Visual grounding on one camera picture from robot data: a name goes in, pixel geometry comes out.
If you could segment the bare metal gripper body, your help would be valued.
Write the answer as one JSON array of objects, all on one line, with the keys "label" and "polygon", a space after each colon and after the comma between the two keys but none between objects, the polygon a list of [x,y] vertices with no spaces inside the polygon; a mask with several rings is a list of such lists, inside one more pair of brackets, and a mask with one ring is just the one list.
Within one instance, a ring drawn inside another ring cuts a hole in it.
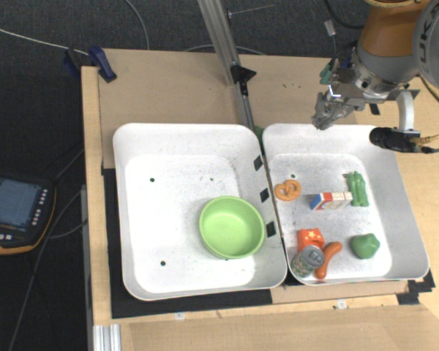
[{"label": "bare metal gripper body", "polygon": [[364,67],[325,67],[320,83],[326,90],[318,95],[316,116],[348,116],[363,110],[366,104],[393,99],[397,91],[408,87],[408,82],[389,82]]}]

